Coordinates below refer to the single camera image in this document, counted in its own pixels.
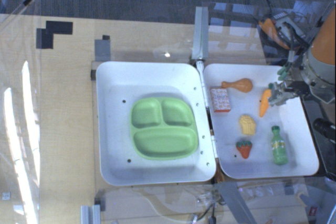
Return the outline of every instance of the white container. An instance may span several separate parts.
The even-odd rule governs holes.
[[[198,71],[181,63],[105,62],[97,69],[100,168],[112,185],[202,182],[213,177],[216,163]],[[175,97],[192,109],[198,149],[175,160],[150,160],[132,145],[129,116],[135,101]]]
[[[231,111],[215,113],[211,118],[216,138],[217,152],[223,172],[235,179],[309,176],[317,172],[319,159],[312,141],[306,116],[299,98],[287,100],[281,106],[269,107],[259,116],[260,99],[268,83],[278,82],[277,66],[212,64],[205,68],[207,89],[219,86],[222,81],[234,82],[248,78],[253,89],[248,93],[227,88]],[[256,122],[256,134],[242,134],[239,118],[250,115]],[[273,163],[271,127],[278,125],[285,140],[288,163]],[[253,144],[248,159],[243,159],[236,149],[236,142],[250,140]]]
[[[269,108],[259,117],[259,99],[268,83],[277,81],[279,67],[213,64],[205,68],[207,89],[222,81],[249,78],[254,88],[249,93],[228,89],[230,112],[211,117],[222,170],[236,179],[304,176],[314,174],[319,161],[300,99]],[[97,69],[97,96],[100,139],[100,168],[112,185],[203,182],[211,179],[216,162],[198,71],[180,63],[105,62]],[[129,114],[135,101],[146,97],[176,97],[192,109],[199,146],[192,155],[176,160],[150,160],[138,155],[132,145]],[[239,117],[251,115],[257,133],[248,137],[253,148],[242,159],[235,144],[241,138]],[[289,163],[272,162],[271,127],[280,126],[287,143]]]

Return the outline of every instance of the toy carrot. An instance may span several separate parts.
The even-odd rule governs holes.
[[[268,85],[268,89],[265,90],[263,93],[262,93],[262,96],[261,96],[261,103],[260,103],[260,112],[259,112],[259,116],[260,117],[263,117],[266,113],[266,110],[268,109],[269,107],[269,104],[268,104],[268,98],[270,98],[272,96],[272,83],[270,83]]]

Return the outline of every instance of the toy bottle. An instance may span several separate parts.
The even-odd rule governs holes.
[[[271,140],[274,163],[282,165],[288,163],[285,142],[280,136],[280,127],[272,127],[273,138]]]

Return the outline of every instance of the green divided plate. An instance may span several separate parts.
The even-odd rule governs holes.
[[[144,98],[130,115],[135,151],[147,159],[177,159],[194,153],[198,133],[193,111],[178,98]]]

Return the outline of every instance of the metal bracket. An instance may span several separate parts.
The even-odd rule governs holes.
[[[257,224],[240,195],[235,182],[222,182],[215,184],[215,187],[228,205],[238,224]]]
[[[81,224],[101,224],[100,205],[81,206],[80,208]]]
[[[209,11],[207,7],[196,7],[192,60],[208,57]]]

